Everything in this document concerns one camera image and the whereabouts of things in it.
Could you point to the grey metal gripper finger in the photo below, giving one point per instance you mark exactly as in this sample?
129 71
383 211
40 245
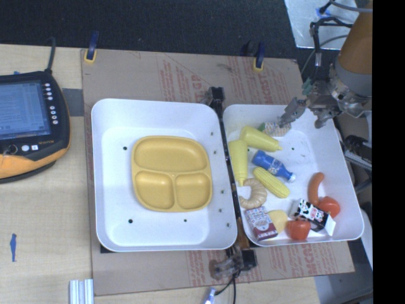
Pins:
323 119
292 112

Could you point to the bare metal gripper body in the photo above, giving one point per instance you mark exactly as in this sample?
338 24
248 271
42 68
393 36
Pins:
326 101

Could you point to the pale cob with green end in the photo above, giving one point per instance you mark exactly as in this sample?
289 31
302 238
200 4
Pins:
272 129

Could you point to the white plastic tray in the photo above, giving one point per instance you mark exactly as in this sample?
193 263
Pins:
335 157
120 176

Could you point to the yellow squeeze bottle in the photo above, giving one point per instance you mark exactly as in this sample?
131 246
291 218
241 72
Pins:
257 137
238 158

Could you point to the blue bottle with white cap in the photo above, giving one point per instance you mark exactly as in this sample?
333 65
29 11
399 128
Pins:
269 163

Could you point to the orange sausage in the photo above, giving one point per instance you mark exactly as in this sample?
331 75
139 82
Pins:
314 187

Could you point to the yellow corn cob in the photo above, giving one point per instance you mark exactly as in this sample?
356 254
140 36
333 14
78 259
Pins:
271 182

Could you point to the thin black and white rod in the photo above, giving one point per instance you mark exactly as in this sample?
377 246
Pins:
228 166

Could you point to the orange bell pepper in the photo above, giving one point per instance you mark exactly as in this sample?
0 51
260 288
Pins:
330 206
299 230

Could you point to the beige doughnut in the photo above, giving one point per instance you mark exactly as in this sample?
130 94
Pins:
259 195

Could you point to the cow print milk carton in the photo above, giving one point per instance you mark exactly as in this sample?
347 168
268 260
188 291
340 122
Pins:
311 214

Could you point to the yellow lemon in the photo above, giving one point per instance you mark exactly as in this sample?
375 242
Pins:
279 220

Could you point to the red and white carton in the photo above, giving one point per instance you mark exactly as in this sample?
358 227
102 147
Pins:
261 223

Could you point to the yellow divided plate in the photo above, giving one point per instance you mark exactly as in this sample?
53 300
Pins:
171 173

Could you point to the brown cardboard board red print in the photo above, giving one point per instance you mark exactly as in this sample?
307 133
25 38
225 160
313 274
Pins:
142 74

